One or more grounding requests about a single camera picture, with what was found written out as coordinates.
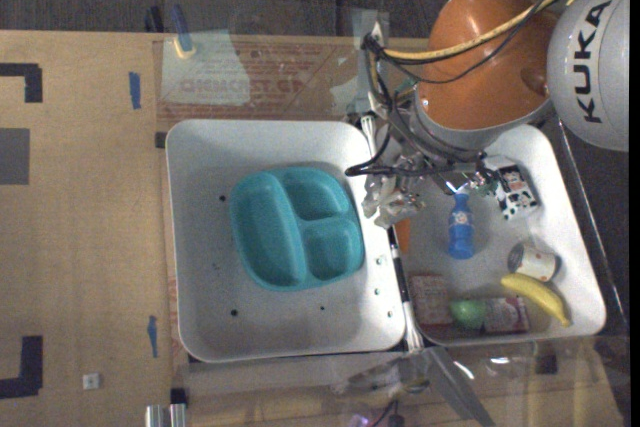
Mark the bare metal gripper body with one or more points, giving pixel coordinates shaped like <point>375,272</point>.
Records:
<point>412,175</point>

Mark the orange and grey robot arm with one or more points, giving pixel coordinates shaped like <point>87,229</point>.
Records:
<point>480,65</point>

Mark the blue bottle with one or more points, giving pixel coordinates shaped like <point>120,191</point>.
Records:
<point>460,235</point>

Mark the white carton with cow print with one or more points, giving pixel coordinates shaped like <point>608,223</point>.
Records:
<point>517,195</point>

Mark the pink packet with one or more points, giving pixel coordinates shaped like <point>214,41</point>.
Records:
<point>430,300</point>

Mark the white plastic tray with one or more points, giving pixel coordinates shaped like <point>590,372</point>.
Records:
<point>210,225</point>
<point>555,195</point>

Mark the blue divided plate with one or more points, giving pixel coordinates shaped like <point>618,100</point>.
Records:
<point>280,235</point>

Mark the green apple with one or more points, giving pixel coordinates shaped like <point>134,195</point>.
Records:
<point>467,313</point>

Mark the white can with orange dots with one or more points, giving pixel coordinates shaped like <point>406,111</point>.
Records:
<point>537,263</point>

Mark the pink and white carton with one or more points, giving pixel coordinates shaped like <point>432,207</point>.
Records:
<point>507,315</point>

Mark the yellow banana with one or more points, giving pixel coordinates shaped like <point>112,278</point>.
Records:
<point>537,293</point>

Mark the small white square block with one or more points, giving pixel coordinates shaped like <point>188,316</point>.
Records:
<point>91,381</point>

